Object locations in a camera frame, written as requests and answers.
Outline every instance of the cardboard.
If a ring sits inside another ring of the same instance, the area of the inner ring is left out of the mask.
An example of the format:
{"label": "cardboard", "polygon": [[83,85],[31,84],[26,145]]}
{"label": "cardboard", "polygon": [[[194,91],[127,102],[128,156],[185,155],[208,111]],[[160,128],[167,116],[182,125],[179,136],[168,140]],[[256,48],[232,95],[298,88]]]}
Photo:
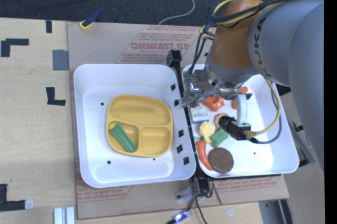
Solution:
{"label": "cardboard", "polygon": [[[175,193],[190,181],[146,185],[92,188],[81,178],[74,107],[74,70],[88,63],[166,64],[169,50],[182,53],[181,67],[191,64],[200,27],[93,23],[83,31],[79,23],[67,23],[71,103],[76,172],[77,218],[97,218],[134,213],[185,209],[187,203],[176,201]],[[211,41],[206,42],[204,55]],[[197,63],[203,64],[201,56]],[[229,205],[289,197],[283,176],[240,178],[214,182],[215,193],[200,206]]]}

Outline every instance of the yellow shell toy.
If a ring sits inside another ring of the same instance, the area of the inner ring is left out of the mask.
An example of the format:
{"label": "yellow shell toy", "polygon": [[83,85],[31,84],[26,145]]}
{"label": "yellow shell toy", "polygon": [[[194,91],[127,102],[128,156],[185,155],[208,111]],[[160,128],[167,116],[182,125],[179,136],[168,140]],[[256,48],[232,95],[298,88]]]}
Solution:
{"label": "yellow shell toy", "polygon": [[206,142],[212,142],[210,137],[215,133],[215,126],[209,122],[202,122],[199,129],[199,134],[205,138]]}

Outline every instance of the wooden tabletop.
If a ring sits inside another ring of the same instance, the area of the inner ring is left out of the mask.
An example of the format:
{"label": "wooden tabletop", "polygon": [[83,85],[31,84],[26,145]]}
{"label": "wooden tabletop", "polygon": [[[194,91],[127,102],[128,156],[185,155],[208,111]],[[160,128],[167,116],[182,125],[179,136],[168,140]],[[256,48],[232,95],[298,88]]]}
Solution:
{"label": "wooden tabletop", "polygon": [[[28,39],[0,57],[0,184],[7,200],[32,200],[33,209],[0,212],[0,223],[53,223],[53,209],[76,209],[74,150],[68,70],[53,70],[53,51],[67,50],[66,22],[0,18],[0,40]],[[65,105],[48,105],[47,87]],[[76,223],[162,223],[179,211],[164,211]],[[259,204],[204,207],[209,224],[261,224]],[[183,221],[203,223],[197,209]]]}

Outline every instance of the green object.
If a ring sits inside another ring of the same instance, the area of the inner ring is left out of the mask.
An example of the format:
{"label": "green object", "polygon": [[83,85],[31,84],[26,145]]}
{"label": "green object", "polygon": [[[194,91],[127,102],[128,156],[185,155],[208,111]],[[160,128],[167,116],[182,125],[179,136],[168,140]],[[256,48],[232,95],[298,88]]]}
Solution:
{"label": "green object", "polygon": [[230,134],[227,131],[219,129],[210,137],[210,139],[213,142],[213,145],[218,147],[223,140],[228,138],[229,135]]}
{"label": "green object", "polygon": [[121,143],[126,151],[132,152],[136,149],[134,143],[130,140],[122,126],[117,123],[115,127],[109,130],[109,132]]}

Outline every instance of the white tray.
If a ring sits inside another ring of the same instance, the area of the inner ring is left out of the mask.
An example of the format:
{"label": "white tray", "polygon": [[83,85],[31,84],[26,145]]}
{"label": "white tray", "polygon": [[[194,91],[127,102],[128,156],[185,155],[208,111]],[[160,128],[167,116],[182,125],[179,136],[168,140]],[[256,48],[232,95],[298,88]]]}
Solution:
{"label": "white tray", "polygon": [[[203,69],[203,64],[195,65],[194,69]],[[252,97],[247,101],[247,122],[252,125],[252,131],[259,131],[268,127],[273,122],[276,115],[276,108],[273,104],[271,91],[261,75],[251,77],[244,86],[247,86]],[[225,106],[217,112],[207,108],[210,122],[213,123],[214,116],[219,113],[226,113],[236,118],[237,111],[232,108],[231,101],[225,101]],[[226,148],[233,155],[234,166],[226,174],[216,171],[209,171],[199,161],[205,174],[213,178],[249,177],[273,174],[287,174],[294,172],[299,165],[298,153],[285,117],[284,109],[281,104],[282,132],[279,138],[266,145],[253,144],[250,141],[237,141],[231,136],[224,140],[220,147]],[[195,141],[200,139],[200,124],[191,124]],[[265,134],[256,136],[260,141],[268,141],[275,137],[279,123]],[[208,154],[214,146],[207,144],[206,153]]]}
{"label": "white tray", "polygon": [[[196,162],[185,112],[174,103],[181,96],[172,69],[156,64],[85,64],[75,70],[74,91],[80,171],[88,185],[128,186],[184,180],[194,174]],[[107,108],[114,97],[123,94],[157,98],[169,106],[173,141],[166,154],[135,157],[117,153],[109,146]]]}

